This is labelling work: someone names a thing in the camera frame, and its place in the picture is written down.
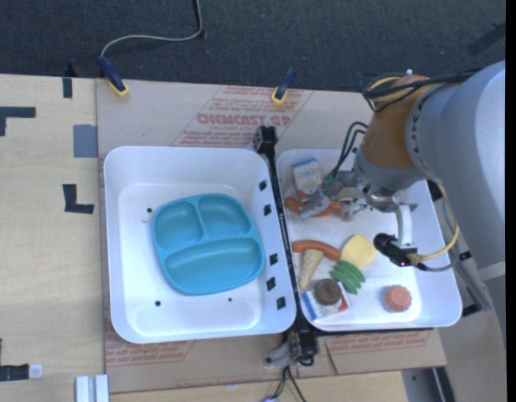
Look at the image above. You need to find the yellow wedge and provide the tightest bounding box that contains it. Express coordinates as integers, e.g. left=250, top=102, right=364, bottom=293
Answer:
left=339, top=234, right=379, bottom=271

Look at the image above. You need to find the black block with thin wires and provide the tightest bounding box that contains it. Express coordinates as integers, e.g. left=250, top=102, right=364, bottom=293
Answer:
left=281, top=327, right=320, bottom=367
left=250, top=124, right=280, bottom=156

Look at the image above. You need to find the black cylinder on white bracket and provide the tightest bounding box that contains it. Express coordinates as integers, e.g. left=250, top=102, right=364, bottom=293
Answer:
left=372, top=202, right=420, bottom=268

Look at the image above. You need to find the blue divided plate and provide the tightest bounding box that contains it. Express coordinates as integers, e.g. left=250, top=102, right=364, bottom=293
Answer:
left=150, top=193, right=266, bottom=297

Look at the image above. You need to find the brown doughnut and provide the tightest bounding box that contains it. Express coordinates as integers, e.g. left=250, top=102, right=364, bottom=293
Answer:
left=312, top=277, right=343, bottom=307

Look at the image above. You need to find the beige ice cream cone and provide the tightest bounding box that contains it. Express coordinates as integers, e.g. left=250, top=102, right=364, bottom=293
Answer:
left=297, top=248, right=325, bottom=292

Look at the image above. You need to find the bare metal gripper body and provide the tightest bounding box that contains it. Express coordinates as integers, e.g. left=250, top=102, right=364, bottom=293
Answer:
left=326, top=168, right=401, bottom=212

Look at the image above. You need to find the green pea pod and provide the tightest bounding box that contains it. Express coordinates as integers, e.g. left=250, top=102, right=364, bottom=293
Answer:
left=328, top=259, right=367, bottom=296

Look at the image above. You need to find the white plastic tray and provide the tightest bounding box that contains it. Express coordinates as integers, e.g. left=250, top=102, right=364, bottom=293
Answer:
left=276, top=147, right=464, bottom=332
left=102, top=145, right=297, bottom=345

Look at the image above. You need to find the white blue red packet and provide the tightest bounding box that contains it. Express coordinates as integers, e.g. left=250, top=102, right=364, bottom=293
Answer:
left=300, top=284, right=353, bottom=322

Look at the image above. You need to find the orange carrot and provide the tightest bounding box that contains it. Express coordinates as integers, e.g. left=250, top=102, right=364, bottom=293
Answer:
left=283, top=196, right=343, bottom=219

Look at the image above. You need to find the thin black rod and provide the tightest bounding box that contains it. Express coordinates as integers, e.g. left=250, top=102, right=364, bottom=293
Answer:
left=264, top=148, right=304, bottom=339

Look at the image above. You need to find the orange sausage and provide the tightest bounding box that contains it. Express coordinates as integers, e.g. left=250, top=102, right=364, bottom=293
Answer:
left=291, top=239, right=342, bottom=262

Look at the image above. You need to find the brown cardboard board red print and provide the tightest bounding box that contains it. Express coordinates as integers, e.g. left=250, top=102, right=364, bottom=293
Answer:
left=95, top=77, right=448, bottom=394

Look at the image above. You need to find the white blue orange carton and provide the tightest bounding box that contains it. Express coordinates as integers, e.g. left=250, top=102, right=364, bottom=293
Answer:
left=290, top=157, right=323, bottom=203

